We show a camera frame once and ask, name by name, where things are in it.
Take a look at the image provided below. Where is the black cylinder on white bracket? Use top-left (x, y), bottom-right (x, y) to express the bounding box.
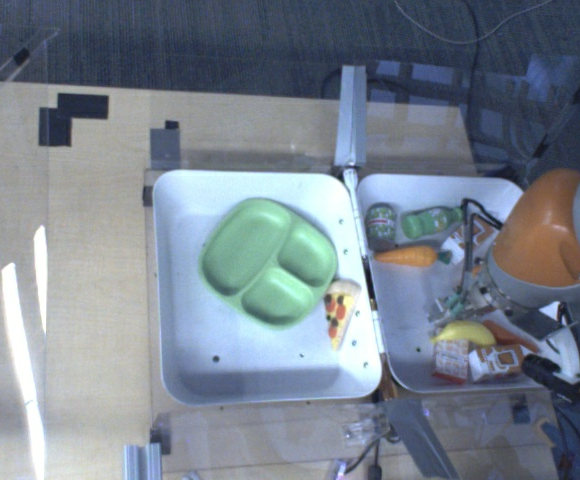
top-left (521, 323), bottom-right (580, 400)

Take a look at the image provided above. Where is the white and orange carton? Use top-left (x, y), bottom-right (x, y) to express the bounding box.
top-left (439, 217), bottom-right (499, 265)

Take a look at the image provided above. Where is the green can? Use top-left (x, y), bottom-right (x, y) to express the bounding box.
top-left (364, 202), bottom-right (398, 242)

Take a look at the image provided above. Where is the orange and white packet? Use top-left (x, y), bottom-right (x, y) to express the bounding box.
top-left (431, 338), bottom-right (472, 385)

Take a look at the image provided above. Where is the white plastic tray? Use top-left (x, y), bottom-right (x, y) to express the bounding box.
top-left (356, 173), bottom-right (562, 396)
top-left (151, 169), bottom-right (384, 408)

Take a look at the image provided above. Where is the orange sausage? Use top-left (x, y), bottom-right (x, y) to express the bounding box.
top-left (482, 319), bottom-right (541, 355)

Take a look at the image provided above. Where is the yellow banana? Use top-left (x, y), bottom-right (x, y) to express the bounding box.
top-left (429, 319), bottom-right (498, 348)

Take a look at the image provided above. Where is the green bottle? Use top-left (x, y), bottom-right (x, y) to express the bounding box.
top-left (400, 205), bottom-right (466, 241)

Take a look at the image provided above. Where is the green divided plate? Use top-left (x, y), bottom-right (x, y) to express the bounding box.
top-left (198, 197), bottom-right (340, 331)

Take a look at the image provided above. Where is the brown and white carton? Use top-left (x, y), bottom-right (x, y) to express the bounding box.
top-left (467, 343), bottom-right (527, 385)

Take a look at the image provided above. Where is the yellow pizza slice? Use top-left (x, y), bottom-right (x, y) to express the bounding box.
top-left (323, 277), bottom-right (363, 353)

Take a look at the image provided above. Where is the orange carrot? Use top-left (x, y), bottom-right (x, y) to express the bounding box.
top-left (373, 244), bottom-right (454, 269)

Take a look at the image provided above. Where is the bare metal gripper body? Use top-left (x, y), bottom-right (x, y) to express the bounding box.
top-left (443, 276), bottom-right (519, 323)

